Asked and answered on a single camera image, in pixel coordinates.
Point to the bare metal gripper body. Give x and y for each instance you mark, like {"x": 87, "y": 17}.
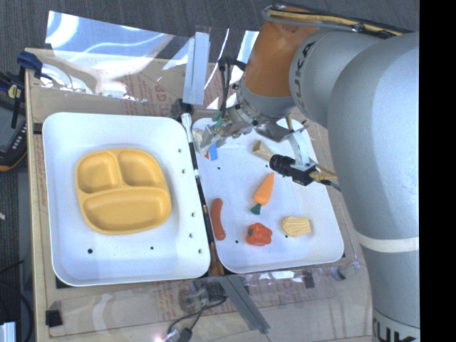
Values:
{"x": 235, "y": 125}

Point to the white blue and red packet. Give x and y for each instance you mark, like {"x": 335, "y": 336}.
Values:
{"x": 199, "y": 136}

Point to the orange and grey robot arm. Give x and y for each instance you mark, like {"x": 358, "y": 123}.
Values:
{"x": 374, "y": 119}

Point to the tan wedge toy food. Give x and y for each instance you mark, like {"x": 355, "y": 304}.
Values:
{"x": 261, "y": 149}

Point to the thin black and white rod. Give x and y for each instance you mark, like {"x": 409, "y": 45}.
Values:
{"x": 198, "y": 180}

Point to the orange carrot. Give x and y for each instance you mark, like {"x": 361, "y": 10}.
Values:
{"x": 265, "y": 189}

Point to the orange-red sausage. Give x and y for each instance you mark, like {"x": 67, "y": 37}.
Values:
{"x": 217, "y": 219}

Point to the red bell pepper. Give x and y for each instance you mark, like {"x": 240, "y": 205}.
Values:
{"x": 259, "y": 234}

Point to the pale yellow ridged toy food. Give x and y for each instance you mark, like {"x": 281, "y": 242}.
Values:
{"x": 296, "y": 226}

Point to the yellow divided plate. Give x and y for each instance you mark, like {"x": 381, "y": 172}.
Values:
{"x": 123, "y": 191}

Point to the white plastic tray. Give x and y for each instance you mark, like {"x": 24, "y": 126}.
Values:
{"x": 71, "y": 262}
{"x": 313, "y": 248}

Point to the brown cardboard board red print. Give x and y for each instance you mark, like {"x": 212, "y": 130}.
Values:
{"x": 38, "y": 105}

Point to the black cylinder on white bracket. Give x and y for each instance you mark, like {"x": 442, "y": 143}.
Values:
{"x": 283, "y": 165}

